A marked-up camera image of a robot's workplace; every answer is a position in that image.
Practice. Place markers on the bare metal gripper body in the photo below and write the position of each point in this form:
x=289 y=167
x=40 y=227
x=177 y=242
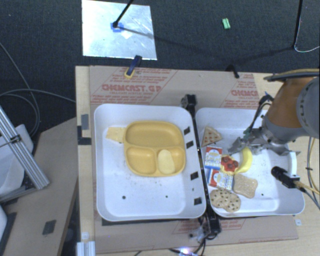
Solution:
x=260 y=140

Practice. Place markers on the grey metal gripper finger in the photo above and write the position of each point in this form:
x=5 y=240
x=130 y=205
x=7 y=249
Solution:
x=236 y=146
x=255 y=150

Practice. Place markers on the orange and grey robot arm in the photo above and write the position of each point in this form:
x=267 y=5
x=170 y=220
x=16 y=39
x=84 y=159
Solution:
x=287 y=107

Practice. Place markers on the yellow banana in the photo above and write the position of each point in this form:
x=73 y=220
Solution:
x=247 y=160

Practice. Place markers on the red and yellow pizza slice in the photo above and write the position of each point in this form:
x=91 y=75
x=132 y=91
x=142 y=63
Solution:
x=228 y=163

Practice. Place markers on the white blue red carton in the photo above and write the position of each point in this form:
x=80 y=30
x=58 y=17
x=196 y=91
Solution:
x=221 y=180
x=213 y=157

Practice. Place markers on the tan pizza slice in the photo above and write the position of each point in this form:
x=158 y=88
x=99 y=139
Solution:
x=210 y=136

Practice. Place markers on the thin black rod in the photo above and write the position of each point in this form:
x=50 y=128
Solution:
x=200 y=150

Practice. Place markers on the brown toast slice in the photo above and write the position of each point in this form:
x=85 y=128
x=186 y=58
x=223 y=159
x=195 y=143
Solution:
x=245 y=186

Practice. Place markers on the white plastic tray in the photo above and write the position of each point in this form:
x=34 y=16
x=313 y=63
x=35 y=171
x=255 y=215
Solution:
x=150 y=197
x=270 y=197

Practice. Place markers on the brown chocolate chip biscuit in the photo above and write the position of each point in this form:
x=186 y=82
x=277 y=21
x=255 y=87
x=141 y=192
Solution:
x=233 y=203
x=218 y=198

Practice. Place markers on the pale yellow oval bread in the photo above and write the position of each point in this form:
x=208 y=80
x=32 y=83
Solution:
x=166 y=162

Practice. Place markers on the yellow divided plate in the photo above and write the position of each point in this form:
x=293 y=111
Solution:
x=152 y=136

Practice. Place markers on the brown cardboard board red print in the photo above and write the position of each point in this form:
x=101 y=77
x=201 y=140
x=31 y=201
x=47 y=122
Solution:
x=162 y=80

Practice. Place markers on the black cylinder on white bracket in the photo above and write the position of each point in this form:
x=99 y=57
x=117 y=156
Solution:
x=283 y=176

